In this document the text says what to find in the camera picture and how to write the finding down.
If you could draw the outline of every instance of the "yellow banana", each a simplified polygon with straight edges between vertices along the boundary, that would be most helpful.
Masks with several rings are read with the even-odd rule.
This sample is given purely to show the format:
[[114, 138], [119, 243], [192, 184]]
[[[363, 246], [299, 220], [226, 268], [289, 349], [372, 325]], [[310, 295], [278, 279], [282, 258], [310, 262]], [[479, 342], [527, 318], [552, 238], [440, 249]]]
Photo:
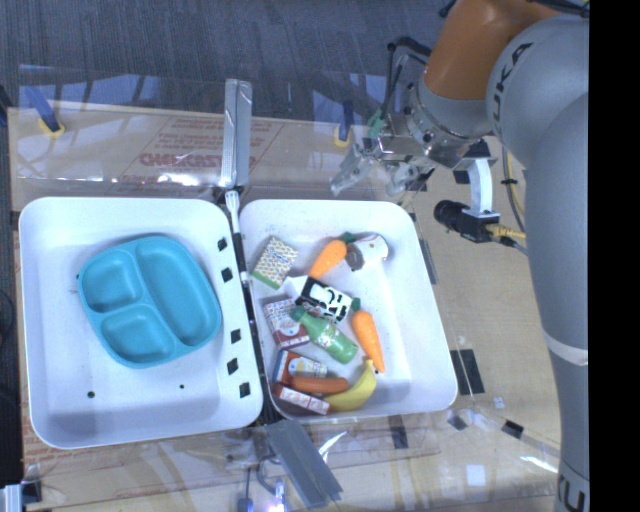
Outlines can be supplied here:
[[377, 383], [373, 361], [367, 359], [364, 371], [353, 386], [342, 393], [326, 396], [323, 400], [331, 406], [330, 411], [352, 411], [369, 400]]

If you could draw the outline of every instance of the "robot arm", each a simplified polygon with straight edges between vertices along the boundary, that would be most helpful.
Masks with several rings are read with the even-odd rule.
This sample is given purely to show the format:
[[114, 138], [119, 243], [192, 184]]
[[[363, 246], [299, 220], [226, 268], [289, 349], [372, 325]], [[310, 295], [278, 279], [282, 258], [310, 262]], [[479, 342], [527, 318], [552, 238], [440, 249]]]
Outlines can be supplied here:
[[589, 486], [587, 170], [589, 7], [579, 0], [458, 0], [400, 114], [372, 124], [332, 180], [335, 195], [373, 166], [387, 192], [436, 168], [466, 169], [472, 206], [436, 219], [486, 241], [488, 155], [495, 135], [527, 168], [527, 251], [562, 424], [556, 511], [587, 511]]

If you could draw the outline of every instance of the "green bottle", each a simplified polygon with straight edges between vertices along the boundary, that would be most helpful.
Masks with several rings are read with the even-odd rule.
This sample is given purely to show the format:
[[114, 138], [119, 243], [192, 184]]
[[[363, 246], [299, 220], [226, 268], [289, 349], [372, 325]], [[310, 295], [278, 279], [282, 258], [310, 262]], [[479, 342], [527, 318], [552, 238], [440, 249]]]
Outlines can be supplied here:
[[336, 361], [347, 364], [358, 352], [358, 345], [326, 318], [310, 315], [302, 306], [297, 306], [290, 315], [307, 328], [311, 341], [325, 349]]

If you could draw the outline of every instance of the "blue bowl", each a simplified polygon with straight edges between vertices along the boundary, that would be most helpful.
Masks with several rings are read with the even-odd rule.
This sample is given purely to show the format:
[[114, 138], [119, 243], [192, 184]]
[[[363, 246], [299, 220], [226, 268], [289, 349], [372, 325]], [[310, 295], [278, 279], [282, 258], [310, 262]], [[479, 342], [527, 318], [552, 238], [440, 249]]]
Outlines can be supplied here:
[[78, 290], [107, 352], [133, 368], [188, 354], [211, 341], [222, 324], [202, 268], [166, 236], [139, 238], [92, 257], [78, 275]]

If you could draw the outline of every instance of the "orange carrot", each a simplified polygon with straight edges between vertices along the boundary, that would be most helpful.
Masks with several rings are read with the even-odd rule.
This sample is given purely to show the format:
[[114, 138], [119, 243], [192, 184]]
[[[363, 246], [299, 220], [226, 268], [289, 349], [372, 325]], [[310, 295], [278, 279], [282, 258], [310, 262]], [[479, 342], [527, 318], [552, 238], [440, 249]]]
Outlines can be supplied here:
[[378, 329], [373, 320], [373, 315], [368, 311], [360, 309], [360, 299], [355, 298], [351, 303], [353, 316], [351, 317], [351, 327], [360, 343], [362, 350], [373, 361], [373, 365], [380, 373], [384, 373], [384, 358], [382, 357], [382, 347]]
[[316, 257], [308, 275], [314, 279], [319, 279], [329, 272], [329, 270], [345, 258], [347, 255], [347, 244], [354, 240], [355, 238], [351, 233], [345, 233], [340, 238], [331, 240]]
[[291, 387], [301, 393], [323, 395], [342, 393], [349, 389], [349, 381], [344, 377], [293, 377]]

